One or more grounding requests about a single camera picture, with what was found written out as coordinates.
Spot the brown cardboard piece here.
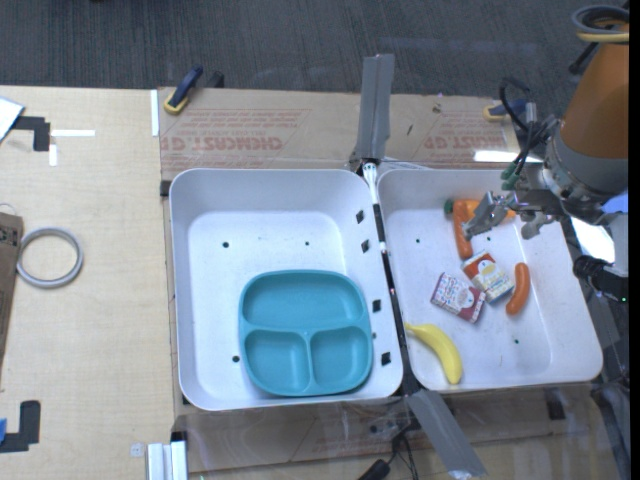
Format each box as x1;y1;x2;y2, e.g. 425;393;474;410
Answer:
0;211;25;385

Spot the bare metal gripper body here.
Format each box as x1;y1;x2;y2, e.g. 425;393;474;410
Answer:
509;161;609;225

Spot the yellow banana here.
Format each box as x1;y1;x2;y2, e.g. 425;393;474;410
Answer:
404;321;464;386

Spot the blue divided plate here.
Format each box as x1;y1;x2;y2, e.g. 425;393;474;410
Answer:
237;269;375;399

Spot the orange carrot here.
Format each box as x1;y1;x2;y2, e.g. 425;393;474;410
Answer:
443;197;476;261

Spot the orange sausage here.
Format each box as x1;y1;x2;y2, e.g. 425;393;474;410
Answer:
505;261;531;317

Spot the brown cardboard board red print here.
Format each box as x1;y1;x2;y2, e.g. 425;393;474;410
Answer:
156;85;623;474

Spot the white plastic tray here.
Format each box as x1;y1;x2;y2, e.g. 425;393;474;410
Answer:
375;167;605;395
168;167;405;413

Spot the grey tape roll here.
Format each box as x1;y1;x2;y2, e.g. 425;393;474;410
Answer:
16;226;85;290

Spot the black cylinder on white bracket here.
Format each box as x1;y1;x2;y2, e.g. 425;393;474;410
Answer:
572;191;630;303

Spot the orange and white carton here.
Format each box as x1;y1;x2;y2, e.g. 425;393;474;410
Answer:
460;249;516;305

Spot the red and white carton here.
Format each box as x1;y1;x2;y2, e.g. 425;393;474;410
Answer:
430;271;487;325

